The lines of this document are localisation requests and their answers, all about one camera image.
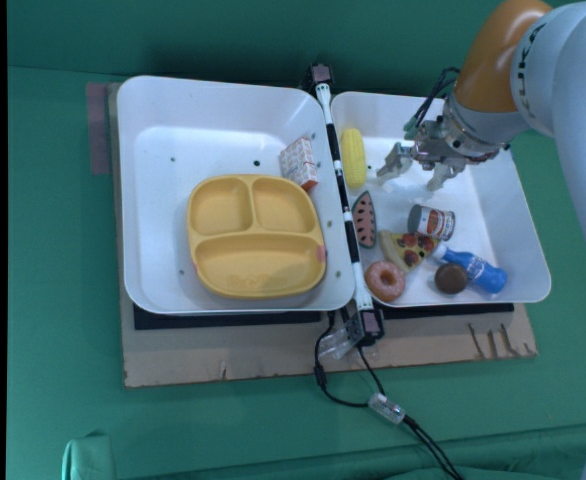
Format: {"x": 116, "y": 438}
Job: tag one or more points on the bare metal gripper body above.
{"x": 440, "y": 143}

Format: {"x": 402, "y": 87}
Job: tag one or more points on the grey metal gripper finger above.
{"x": 395, "y": 160}
{"x": 443, "y": 175}

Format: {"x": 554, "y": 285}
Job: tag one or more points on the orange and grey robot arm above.
{"x": 573, "y": 118}

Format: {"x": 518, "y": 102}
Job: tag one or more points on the yellow corn cob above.
{"x": 354, "y": 158}

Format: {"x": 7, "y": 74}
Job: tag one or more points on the small white and orange can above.
{"x": 433, "y": 222}

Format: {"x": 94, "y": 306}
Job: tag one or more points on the white plastic tray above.
{"x": 498, "y": 208}
{"x": 213, "y": 108}

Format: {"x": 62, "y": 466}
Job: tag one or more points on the thin black and white rod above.
{"x": 345, "y": 203}

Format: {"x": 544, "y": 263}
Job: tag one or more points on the red watermelon slice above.
{"x": 363, "y": 220}

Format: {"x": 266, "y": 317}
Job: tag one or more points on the pizza slice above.
{"x": 405, "y": 250}

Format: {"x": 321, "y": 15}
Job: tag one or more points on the white and orange carton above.
{"x": 298, "y": 163}

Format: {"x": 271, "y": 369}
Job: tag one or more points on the blue bottle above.
{"x": 483, "y": 270}

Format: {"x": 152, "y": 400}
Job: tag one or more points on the brown round biscuit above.
{"x": 449, "y": 279}

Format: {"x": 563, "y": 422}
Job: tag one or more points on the pink doughnut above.
{"x": 373, "y": 280}

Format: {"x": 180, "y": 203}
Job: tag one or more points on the yellow divided plate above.
{"x": 253, "y": 263}

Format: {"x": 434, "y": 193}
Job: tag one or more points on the brown cardboard board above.
{"x": 273, "y": 353}

